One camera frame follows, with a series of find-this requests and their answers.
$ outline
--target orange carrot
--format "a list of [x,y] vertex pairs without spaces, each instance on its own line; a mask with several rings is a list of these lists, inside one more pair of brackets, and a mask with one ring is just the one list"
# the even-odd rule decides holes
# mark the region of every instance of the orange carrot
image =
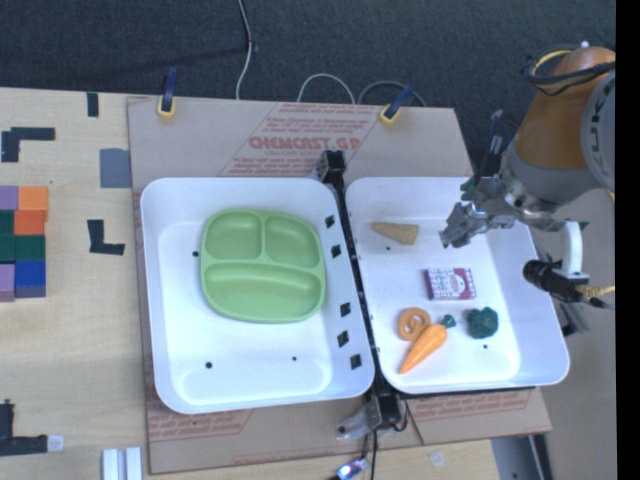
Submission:
[[447,328],[442,324],[429,325],[413,342],[405,358],[400,373],[406,373],[429,354],[440,348],[447,339]]

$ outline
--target black fabric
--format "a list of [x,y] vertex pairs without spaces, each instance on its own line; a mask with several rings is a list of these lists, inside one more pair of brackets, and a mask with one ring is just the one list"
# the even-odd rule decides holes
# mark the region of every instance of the black fabric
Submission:
[[[615,49],[616,0],[244,0],[256,44],[241,98],[293,101],[315,73],[356,94],[410,84],[455,108],[475,165],[491,114],[521,119],[534,89],[520,70],[556,43]],[[0,0],[0,85],[235,98],[246,58],[237,0]],[[363,103],[386,104],[396,87]],[[304,101],[348,102],[329,79]]]

